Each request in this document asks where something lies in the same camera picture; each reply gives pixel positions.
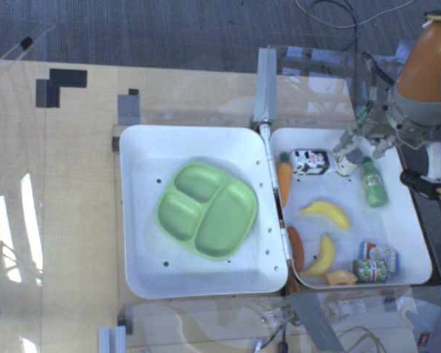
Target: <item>toy banana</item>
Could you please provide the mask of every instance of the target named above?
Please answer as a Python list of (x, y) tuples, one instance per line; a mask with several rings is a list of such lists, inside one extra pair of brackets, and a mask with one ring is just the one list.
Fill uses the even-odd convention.
[(324, 215), (331, 220), (333, 220), (339, 227), (344, 230), (350, 228), (350, 220), (343, 210), (337, 205), (331, 202), (325, 202), (324, 200), (316, 200), (311, 203), (308, 207), (299, 210), (302, 214), (304, 213), (317, 213), (319, 215)]
[(322, 276), (330, 268), (335, 259), (335, 245), (328, 235), (323, 235), (320, 241), (320, 254), (318, 259), (305, 271), (299, 275), (302, 276)]

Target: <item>white plastic tray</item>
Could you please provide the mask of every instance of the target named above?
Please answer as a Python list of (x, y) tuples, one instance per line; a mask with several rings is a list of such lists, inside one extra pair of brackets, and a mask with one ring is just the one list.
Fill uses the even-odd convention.
[[(278, 129), (271, 135), (271, 150), (276, 164), (279, 164), (282, 151), (299, 148), (332, 150), (342, 133), (339, 129)], [(360, 149), (370, 157), (373, 147), (364, 140)], [(287, 227), (294, 226), (302, 238), (305, 268), (319, 254), (320, 237), (329, 234), (336, 246), (336, 256), (330, 271), (352, 271), (352, 262), (358, 258), (359, 245), (364, 240), (393, 247), (398, 252), (400, 271), (397, 275), (385, 283), (358, 284), (354, 288), (424, 283), (431, 276), (431, 259), (409, 189), (399, 179), (402, 167), (397, 151), (386, 151), (385, 156), (375, 161), (374, 165), (381, 172), (389, 198), (383, 207), (368, 206), (361, 182), (362, 169), (359, 167), (350, 177), (332, 173), (303, 176), (300, 182), (293, 181), (284, 209), (284, 222)], [(341, 230), (327, 217), (299, 213), (300, 208), (316, 199), (334, 202), (344, 209), (350, 218), (351, 228), (348, 231)], [(299, 279), (311, 288), (336, 288), (327, 285), (323, 277)]]
[[(132, 126), (120, 141), (126, 279), (143, 298), (269, 293), (287, 265), (261, 137), (244, 128)], [(183, 165), (201, 161), (244, 181), (258, 198), (239, 250), (213, 261), (172, 241), (156, 224), (157, 201)]]

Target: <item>red label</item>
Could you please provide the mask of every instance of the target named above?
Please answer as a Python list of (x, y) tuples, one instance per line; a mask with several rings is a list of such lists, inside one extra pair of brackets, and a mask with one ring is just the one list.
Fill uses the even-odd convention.
[(420, 333), (420, 338), (418, 339), (418, 346), (427, 346), (429, 341), (429, 333)]

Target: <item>green can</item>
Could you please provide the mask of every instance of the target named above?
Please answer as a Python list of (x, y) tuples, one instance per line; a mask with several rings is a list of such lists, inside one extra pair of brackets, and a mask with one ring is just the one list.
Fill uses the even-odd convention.
[(359, 282), (385, 282), (387, 268), (383, 260), (354, 260), (353, 273)]

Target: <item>white cable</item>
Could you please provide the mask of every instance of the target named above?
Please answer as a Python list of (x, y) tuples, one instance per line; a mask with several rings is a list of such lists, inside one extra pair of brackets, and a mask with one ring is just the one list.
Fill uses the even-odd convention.
[(329, 22), (326, 22), (326, 21), (320, 20), (318, 17), (315, 17), (314, 15), (311, 15), (310, 13), (308, 13), (308, 12), (307, 12), (307, 11), (306, 11), (306, 10), (300, 5), (300, 4), (299, 4), (299, 1), (298, 1), (298, 0), (294, 0), (294, 1), (295, 1), (295, 3), (297, 4), (297, 6), (302, 10), (302, 12), (304, 12), (304, 13), (307, 14), (307, 15), (309, 15), (311, 18), (313, 18), (314, 20), (320, 22), (321, 24), (324, 24), (324, 25), (327, 25), (327, 26), (330, 26), (330, 27), (334, 27), (335, 29), (350, 29), (350, 28), (355, 27), (355, 26), (361, 26), (361, 25), (367, 24), (369, 21), (372, 21), (374, 18), (378, 18), (379, 16), (384, 15), (384, 14), (386, 14), (386, 13), (389, 13), (389, 12), (392, 12), (392, 11), (394, 11), (394, 10), (398, 10), (398, 9), (403, 8), (403, 7), (406, 7), (407, 5), (411, 4), (411, 3), (414, 2), (415, 0), (410, 0), (410, 1), (406, 2), (405, 4), (399, 5), (398, 7), (390, 8), (390, 9), (388, 9), (388, 10), (385, 10), (384, 12), (377, 13), (376, 15), (373, 15), (372, 17), (368, 18), (367, 20), (364, 20), (364, 21), (362, 21), (362, 22), (358, 22), (357, 24), (346, 25), (346, 26), (338, 26), (338, 25), (330, 24)]

